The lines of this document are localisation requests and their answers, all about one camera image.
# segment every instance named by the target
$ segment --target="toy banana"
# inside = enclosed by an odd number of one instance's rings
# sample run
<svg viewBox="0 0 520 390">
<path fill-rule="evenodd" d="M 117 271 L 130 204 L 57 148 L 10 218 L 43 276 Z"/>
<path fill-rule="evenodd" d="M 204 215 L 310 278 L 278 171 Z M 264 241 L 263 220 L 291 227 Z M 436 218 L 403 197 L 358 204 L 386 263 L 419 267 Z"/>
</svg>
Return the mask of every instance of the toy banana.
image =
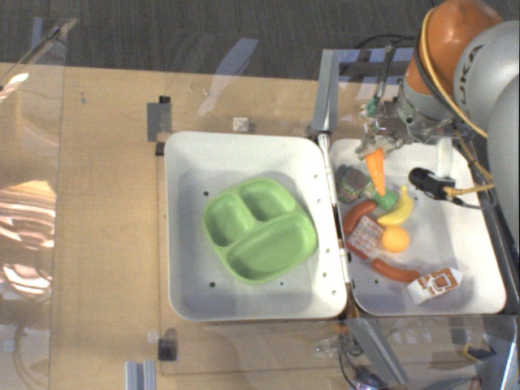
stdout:
<svg viewBox="0 0 520 390">
<path fill-rule="evenodd" d="M 414 209 L 414 200 L 408 195 L 408 189 L 405 185 L 401 186 L 401 195 L 396 202 L 393 210 L 387 214 L 377 218 L 377 222 L 384 227 L 403 224 Z"/>
</svg>

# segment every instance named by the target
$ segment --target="toy orange fruit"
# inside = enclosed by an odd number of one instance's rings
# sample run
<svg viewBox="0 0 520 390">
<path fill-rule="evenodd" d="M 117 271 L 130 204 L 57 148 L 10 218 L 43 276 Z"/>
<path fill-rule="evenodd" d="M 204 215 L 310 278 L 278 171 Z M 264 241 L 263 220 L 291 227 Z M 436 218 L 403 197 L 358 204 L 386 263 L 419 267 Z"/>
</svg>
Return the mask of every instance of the toy orange fruit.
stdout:
<svg viewBox="0 0 520 390">
<path fill-rule="evenodd" d="M 381 244 L 391 253 L 400 253 L 410 245 L 410 236 L 403 227 L 388 227 L 381 237 Z"/>
</svg>

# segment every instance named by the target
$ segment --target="toy sausage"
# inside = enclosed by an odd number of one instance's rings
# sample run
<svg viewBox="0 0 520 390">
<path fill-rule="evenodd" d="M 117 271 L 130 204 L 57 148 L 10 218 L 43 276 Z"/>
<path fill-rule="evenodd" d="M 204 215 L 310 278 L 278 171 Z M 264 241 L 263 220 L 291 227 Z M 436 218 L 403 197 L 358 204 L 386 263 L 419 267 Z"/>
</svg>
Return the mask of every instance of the toy sausage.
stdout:
<svg viewBox="0 0 520 390">
<path fill-rule="evenodd" d="M 345 234 L 350 234 L 354 231 L 356 224 L 359 219 L 363 216 L 375 210 L 377 204 L 374 201 L 364 201 L 359 205 L 356 205 L 343 219 L 343 231 Z"/>
<path fill-rule="evenodd" d="M 419 272 L 416 270 L 398 269 L 397 267 L 390 266 L 380 258 L 372 260 L 372 268 L 375 271 L 378 271 L 381 275 L 398 282 L 410 283 L 420 277 Z"/>
</svg>

